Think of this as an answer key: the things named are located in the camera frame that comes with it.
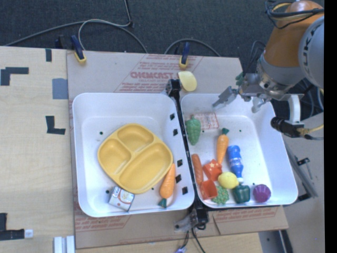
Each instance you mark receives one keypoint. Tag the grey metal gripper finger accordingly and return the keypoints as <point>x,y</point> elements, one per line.
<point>257,103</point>
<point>225,97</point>

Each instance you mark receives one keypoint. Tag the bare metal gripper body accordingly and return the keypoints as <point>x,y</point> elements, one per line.
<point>251,86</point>

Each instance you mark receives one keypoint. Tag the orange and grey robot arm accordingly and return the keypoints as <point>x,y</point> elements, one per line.
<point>284,46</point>

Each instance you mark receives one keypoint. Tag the clear packet with red print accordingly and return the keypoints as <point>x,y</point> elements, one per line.
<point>210,120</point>

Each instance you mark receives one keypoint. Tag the pale yellow potato chip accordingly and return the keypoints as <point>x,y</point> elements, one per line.
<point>187,81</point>

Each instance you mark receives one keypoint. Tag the dark green grapes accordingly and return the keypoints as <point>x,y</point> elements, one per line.
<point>193,129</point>

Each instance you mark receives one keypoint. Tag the orange carrot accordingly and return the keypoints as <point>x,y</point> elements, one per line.
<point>222,145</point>
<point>168,183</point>

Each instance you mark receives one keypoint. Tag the white plastic tray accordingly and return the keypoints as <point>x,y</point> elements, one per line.
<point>89,146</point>
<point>263,151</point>

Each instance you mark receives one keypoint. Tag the blue bottle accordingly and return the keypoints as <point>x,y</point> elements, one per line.
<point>235,162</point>

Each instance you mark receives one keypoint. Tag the thin black rod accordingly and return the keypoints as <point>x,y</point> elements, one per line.
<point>187,151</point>

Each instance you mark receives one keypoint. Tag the red cube with star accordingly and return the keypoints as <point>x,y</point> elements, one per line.
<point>212,169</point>

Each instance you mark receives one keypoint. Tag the orange sausage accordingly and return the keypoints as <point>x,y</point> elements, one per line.
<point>197,167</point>

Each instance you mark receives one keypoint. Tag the yellow lemon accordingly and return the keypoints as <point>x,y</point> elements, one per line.
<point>228,180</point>

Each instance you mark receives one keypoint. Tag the purple ridged fruit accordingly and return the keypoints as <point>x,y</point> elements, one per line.
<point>262,193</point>

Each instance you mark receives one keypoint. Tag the green bell pepper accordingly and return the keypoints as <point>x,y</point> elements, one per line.
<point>241,194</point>

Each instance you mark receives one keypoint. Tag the red open cup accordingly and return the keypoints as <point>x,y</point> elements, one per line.
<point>208,190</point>

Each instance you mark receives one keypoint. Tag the light green grapes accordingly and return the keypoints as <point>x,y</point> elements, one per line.
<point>221,196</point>

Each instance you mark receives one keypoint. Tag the yellow divided plate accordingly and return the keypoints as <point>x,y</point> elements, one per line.
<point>135,158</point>

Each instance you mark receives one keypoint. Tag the brown cardboard board red print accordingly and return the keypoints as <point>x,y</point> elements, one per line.
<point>105,72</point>

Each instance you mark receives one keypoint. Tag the white and orange small carton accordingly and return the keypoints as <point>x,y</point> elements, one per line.
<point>121,198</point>

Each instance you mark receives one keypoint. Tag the black cylinder on white bracket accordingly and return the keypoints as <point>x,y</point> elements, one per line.
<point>285,126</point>

